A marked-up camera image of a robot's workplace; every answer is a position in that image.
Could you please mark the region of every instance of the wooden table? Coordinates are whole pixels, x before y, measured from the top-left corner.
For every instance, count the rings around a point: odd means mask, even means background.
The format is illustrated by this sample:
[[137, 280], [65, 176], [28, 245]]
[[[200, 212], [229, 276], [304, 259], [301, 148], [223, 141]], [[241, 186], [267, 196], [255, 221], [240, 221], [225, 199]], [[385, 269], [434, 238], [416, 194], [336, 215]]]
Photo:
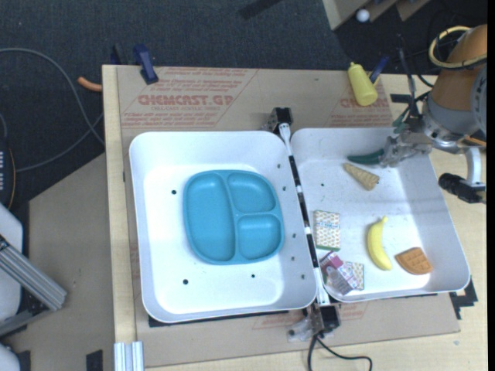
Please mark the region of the wooden table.
[[[324, 72], [307, 72], [292, 70], [271, 70], [270, 78], [280, 80], [307, 80], [308, 75], [324, 78]], [[337, 75], [345, 79], [345, 72]], [[391, 102], [390, 94], [407, 94], [408, 84], [403, 76], [382, 75], [381, 81], [387, 103], [393, 117], [404, 109], [403, 104]], [[125, 184], [122, 180], [124, 171], [124, 152], [121, 142], [121, 118], [118, 90], [118, 67], [103, 67], [104, 86], [104, 119], [106, 131], [106, 156], [108, 170], [109, 219], [111, 238], [111, 270], [114, 304], [114, 333], [115, 341], [131, 343], [138, 339], [135, 322], [135, 302], [131, 280], [131, 254], [129, 249], [129, 232]], [[272, 89], [277, 92], [277, 81]], [[328, 85], [336, 94], [342, 93], [342, 83], [333, 81]], [[418, 92], [422, 92], [418, 82]], [[321, 95], [305, 95], [310, 100], [318, 102]], [[483, 164], [486, 164], [486, 153], [482, 153]], [[450, 172], [466, 176], [466, 161], [458, 155], [448, 155], [434, 150], [431, 160], [437, 174]], [[374, 342], [360, 345], [341, 346], [337, 352], [347, 355], [366, 355], [374, 361], [374, 369], [458, 369], [482, 370], [487, 366], [487, 316], [486, 316], [486, 206], [481, 204], [468, 205], [450, 194], [445, 194], [445, 200], [452, 216], [463, 249], [471, 268], [474, 287], [478, 302], [474, 307], [463, 308], [461, 311], [460, 332], [456, 334], [428, 336], [424, 338], [401, 339], [385, 342]], [[194, 351], [195, 345], [201, 345], [200, 339], [191, 344], [185, 342], [185, 351]], [[239, 345], [242, 345], [242, 332], [239, 332]], [[163, 366], [153, 369], [167, 370], [252, 370], [252, 369], [306, 369], [306, 350], [283, 352], [263, 356], [247, 356], [236, 359], [219, 359], [209, 362], [194, 362]], [[331, 356], [324, 350], [316, 350], [313, 356], [314, 369], [367, 369], [367, 363], [359, 364], [346, 362]]]

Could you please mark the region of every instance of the white tray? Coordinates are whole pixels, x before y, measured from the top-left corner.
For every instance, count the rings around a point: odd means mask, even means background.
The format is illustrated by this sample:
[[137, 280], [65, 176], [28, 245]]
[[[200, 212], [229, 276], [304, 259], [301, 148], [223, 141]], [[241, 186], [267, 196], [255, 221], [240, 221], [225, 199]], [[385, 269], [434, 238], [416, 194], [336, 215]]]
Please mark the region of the white tray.
[[[320, 209], [340, 214], [345, 261], [364, 265], [364, 290], [341, 295], [343, 302], [458, 291], [469, 283], [469, 267], [452, 219], [427, 155], [405, 159], [395, 168], [363, 166], [380, 176], [371, 191], [343, 169], [348, 155], [365, 155], [383, 147], [390, 128], [302, 129], [294, 133], [292, 148], [309, 216]], [[367, 252], [367, 230], [387, 216], [383, 245], [392, 270], [373, 264]], [[421, 247], [434, 269], [429, 274], [406, 272], [394, 256]], [[327, 252], [318, 250], [319, 257]]]
[[[129, 150], [138, 227], [142, 299], [165, 323], [304, 308], [316, 296], [298, 196], [285, 146], [264, 131], [149, 132]], [[252, 264], [216, 265], [190, 248], [183, 188], [199, 172], [263, 175], [282, 209], [285, 242]]]

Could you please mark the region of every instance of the white ball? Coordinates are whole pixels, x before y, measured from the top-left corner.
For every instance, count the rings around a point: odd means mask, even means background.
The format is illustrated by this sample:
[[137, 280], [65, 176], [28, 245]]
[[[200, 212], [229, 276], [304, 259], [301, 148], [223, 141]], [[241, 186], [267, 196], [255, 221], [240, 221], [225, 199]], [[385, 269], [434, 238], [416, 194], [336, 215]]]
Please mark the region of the white ball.
[[370, 18], [370, 13], [366, 9], [360, 9], [356, 13], [356, 19], [359, 22], [366, 22]]

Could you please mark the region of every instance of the yellow bottle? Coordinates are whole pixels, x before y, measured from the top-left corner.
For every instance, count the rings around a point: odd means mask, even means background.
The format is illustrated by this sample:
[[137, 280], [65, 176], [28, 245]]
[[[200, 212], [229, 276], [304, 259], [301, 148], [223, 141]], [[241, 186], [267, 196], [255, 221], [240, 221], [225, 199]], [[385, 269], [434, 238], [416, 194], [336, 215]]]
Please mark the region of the yellow bottle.
[[378, 92], [363, 67], [351, 62], [347, 74], [357, 103], [361, 106], [373, 104], [378, 98]]

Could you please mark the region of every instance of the brown waffle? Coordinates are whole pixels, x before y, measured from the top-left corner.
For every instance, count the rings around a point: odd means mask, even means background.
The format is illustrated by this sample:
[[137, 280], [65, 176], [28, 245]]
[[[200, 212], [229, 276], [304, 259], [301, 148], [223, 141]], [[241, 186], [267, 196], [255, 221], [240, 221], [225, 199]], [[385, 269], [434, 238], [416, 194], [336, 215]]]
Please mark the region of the brown waffle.
[[414, 275], [423, 275], [433, 271], [433, 266], [426, 258], [421, 247], [412, 247], [395, 256], [395, 259], [407, 272]]

